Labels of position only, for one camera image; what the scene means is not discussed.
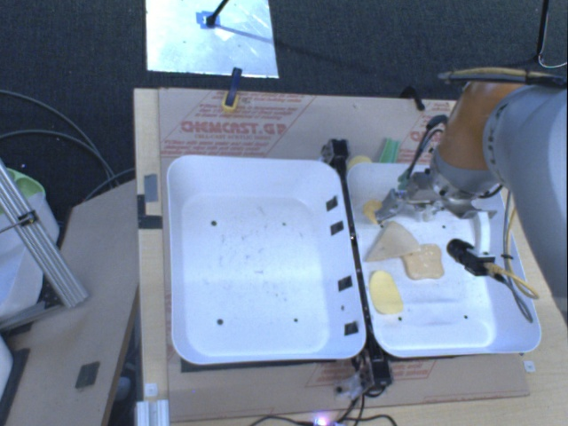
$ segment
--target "yellow and blue clip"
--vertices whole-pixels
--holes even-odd
[[[239,82],[241,81],[242,69],[239,67],[233,68],[233,74],[231,75],[231,88],[223,97],[223,110],[226,112],[232,112],[237,108],[239,103],[239,95],[237,95],[237,90],[239,88]]]

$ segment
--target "green object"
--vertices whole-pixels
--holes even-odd
[[[16,186],[24,194],[26,199],[29,199],[37,193],[45,195],[45,189],[43,189],[43,186],[33,178],[30,178],[17,170],[8,169],[8,173],[10,173],[10,176],[16,182]],[[4,209],[0,207],[0,215],[3,215],[3,213]]]
[[[400,142],[387,138],[384,143],[384,149],[379,158],[379,162],[396,162],[398,158],[398,149]]]

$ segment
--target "black floor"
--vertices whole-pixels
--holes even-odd
[[[533,61],[542,0],[269,0],[280,79],[241,88],[455,99],[437,74],[465,67],[542,69]],[[568,0],[551,0],[546,58],[566,59]],[[57,108],[92,138],[115,172],[134,165],[132,91],[137,87],[225,88],[209,75],[146,71],[145,0],[0,0],[0,89]],[[566,68],[554,70],[565,75]],[[0,94],[0,158],[39,180],[63,222],[105,180],[58,117]]]

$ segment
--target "black connector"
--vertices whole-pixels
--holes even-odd
[[[495,262],[495,257],[484,256],[480,257],[475,254],[468,242],[453,239],[447,244],[447,253],[454,258],[454,260],[462,264],[465,269],[476,275],[486,276],[489,271],[485,268],[485,264],[492,264]]]

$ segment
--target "empty white tray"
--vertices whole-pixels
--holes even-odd
[[[347,359],[365,324],[342,187],[322,162],[168,170],[172,341],[195,364]]]
[[[404,358],[534,349],[540,341],[540,325],[533,301],[522,296],[534,317],[534,322],[529,323],[506,286],[488,277],[473,276],[447,254],[447,243],[453,238],[475,245],[476,235],[471,219],[458,219],[450,212],[442,211],[432,221],[423,222],[410,207],[392,219],[410,231],[419,243],[440,246],[446,273],[438,280],[411,280],[406,276],[400,257],[365,262],[381,228],[371,224],[363,215],[363,205],[371,199],[382,200],[391,188],[397,186],[398,176],[407,167],[405,164],[363,163],[354,166],[348,176],[367,288],[371,273],[385,270],[395,280],[404,303],[400,314],[385,315],[375,310],[369,298],[378,343],[388,353]],[[497,211],[490,220],[490,250],[497,257],[496,263],[502,264],[504,209],[501,197],[496,195],[479,200],[474,205],[479,209]],[[511,254],[516,274],[524,278],[514,244]]]

